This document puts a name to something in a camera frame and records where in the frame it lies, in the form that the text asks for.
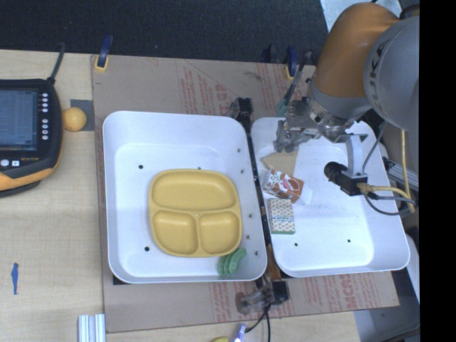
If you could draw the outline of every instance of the blue marker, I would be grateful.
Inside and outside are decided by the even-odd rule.
[[[14,262],[13,271],[11,271],[11,278],[13,279],[14,295],[17,295],[17,279],[19,278],[19,264]]]

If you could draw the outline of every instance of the yellow ball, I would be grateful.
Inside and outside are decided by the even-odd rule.
[[[87,123],[87,115],[80,109],[72,107],[63,111],[63,125],[66,130],[77,132]]]

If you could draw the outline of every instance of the table surface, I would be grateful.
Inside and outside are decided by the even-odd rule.
[[[57,55],[0,50],[0,78],[47,78]],[[65,54],[55,84],[63,109],[71,99],[93,99],[90,56]],[[94,132],[66,132],[56,171],[32,190],[0,198],[0,220],[0,341],[77,341],[78,316],[103,313]],[[14,263],[19,265],[17,294]],[[109,333],[106,340],[211,342],[231,335],[236,325]],[[266,321],[245,338],[266,340]],[[273,318],[271,340],[359,337],[353,312],[344,312]]]

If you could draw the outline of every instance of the yellow plate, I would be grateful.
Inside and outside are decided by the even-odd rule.
[[[216,171],[160,172],[149,187],[149,218],[155,242],[174,256],[223,256],[242,237],[236,186]]]

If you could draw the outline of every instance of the cardboard sheet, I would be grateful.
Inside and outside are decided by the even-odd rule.
[[[238,97],[252,99],[252,120],[275,116],[291,83],[285,65],[111,56],[108,69],[99,72],[94,61],[95,56],[91,64],[107,332],[257,319],[257,313],[240,314],[235,303],[240,293],[257,289],[253,281],[133,285],[115,279],[108,264],[102,125],[117,110],[224,115]],[[304,68],[295,99],[306,94],[314,69]],[[287,284],[291,298],[271,310],[271,318],[398,305],[390,272],[287,279]]]

